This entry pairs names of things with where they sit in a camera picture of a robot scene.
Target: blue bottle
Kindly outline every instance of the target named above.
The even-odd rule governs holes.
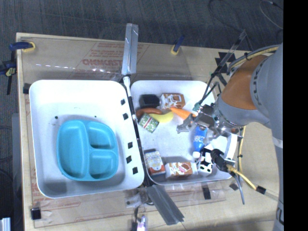
[[[195,152],[200,152],[200,150],[204,147],[203,140],[205,139],[206,132],[207,128],[203,129],[199,126],[196,127],[193,139],[193,147]]]

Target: blue divided plate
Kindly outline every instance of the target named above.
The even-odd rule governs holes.
[[[118,168],[118,147],[107,125],[88,120],[69,120],[58,131],[58,165],[73,180],[107,180]]]

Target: gray carpet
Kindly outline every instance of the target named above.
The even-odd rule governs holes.
[[[0,61],[10,59],[16,32],[123,40],[126,23],[139,25],[139,42],[239,50],[283,40],[283,0],[0,0]],[[16,76],[6,95],[0,76],[0,218],[13,216],[11,117],[18,112]]]

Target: white and brown package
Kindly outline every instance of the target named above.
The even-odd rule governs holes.
[[[162,110],[171,107],[181,109],[185,106],[184,95],[180,93],[163,93],[159,99],[159,105]]]
[[[191,162],[182,163],[168,163],[165,165],[166,178],[188,177],[190,175],[197,175],[197,165]]]
[[[148,152],[144,154],[144,160],[148,169],[149,175],[160,175],[166,172],[159,151]]]

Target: green can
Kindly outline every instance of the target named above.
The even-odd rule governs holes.
[[[153,133],[157,128],[159,121],[157,121],[153,117],[150,117],[147,113],[144,113],[141,116],[138,124],[142,126],[144,129],[148,130],[150,133]]]

